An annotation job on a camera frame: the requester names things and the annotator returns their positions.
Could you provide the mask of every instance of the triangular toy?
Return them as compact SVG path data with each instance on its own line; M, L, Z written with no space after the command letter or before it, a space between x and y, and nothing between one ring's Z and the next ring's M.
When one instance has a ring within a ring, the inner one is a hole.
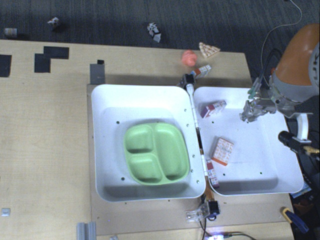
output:
M214 46L207 45L203 42L199 43L200 51L205 58L209 58L210 56L220 52L220 49Z

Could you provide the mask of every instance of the white cable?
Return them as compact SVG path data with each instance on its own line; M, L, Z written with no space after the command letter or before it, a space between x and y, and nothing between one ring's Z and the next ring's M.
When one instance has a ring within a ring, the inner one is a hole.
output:
M264 39L264 42L263 42L263 45L262 45L262 49L261 49L261 68L262 68L262 69L264 68L264 64L263 64L263 62L262 62L262 57L263 57L263 53L264 53L265 44L266 44L266 42L267 42L267 39L268 39L270 33L271 33L272 31L280 28L280 27L287 27L287 26L297 25L297 24L301 21L301 19L302 19L302 10L301 10L301 9L299 8L299 6L296 5L292 0L289 0L289 1L290 1L295 7L297 7L297 9L299 10L299 12L300 12L300 19L299 19L297 22L292 23L292 24L283 24L283 25L276 26L276 27L274 27L273 29L271 29L271 30L269 31L269 33L266 35L266 37L265 37L265 39Z

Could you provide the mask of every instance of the black tape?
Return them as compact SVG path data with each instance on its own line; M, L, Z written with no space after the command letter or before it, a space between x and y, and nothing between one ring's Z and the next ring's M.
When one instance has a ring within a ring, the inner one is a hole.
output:
M0 78L8 78L11 70L11 55L0 55Z
M50 57L47 54L34 54L34 72L50 73Z
M45 46L43 53L49 55L51 59L69 59L68 47Z

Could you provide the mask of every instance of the green plate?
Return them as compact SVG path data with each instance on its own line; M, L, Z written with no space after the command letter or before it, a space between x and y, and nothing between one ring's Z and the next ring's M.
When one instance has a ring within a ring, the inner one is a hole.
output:
M143 185L174 183L190 170L182 133L169 123L145 123L129 128L124 152L131 176Z

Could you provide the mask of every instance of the wooden table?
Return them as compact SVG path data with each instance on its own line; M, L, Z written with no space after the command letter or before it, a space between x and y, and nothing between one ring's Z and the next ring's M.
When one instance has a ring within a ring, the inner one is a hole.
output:
M51 59L51 73L34 73L35 54L42 54L44 46L69 47L69 59ZM87 119L90 64L105 61L107 83L176 85L190 72L180 62L182 53L0 40L0 55L12 55L10 76L0 78L0 208L11 208L9 217L0 217L1 239L73 240L77 223L92 220ZM197 65L206 64L212 71L200 85L251 85L243 53L220 52L209 60L199 56ZM215 197L223 223L209 223L209 232L242 231L259 240L293 239L290 225L279 212L282 206L292 208L288 194ZM201 236L199 226L118 235L119 240L196 240Z

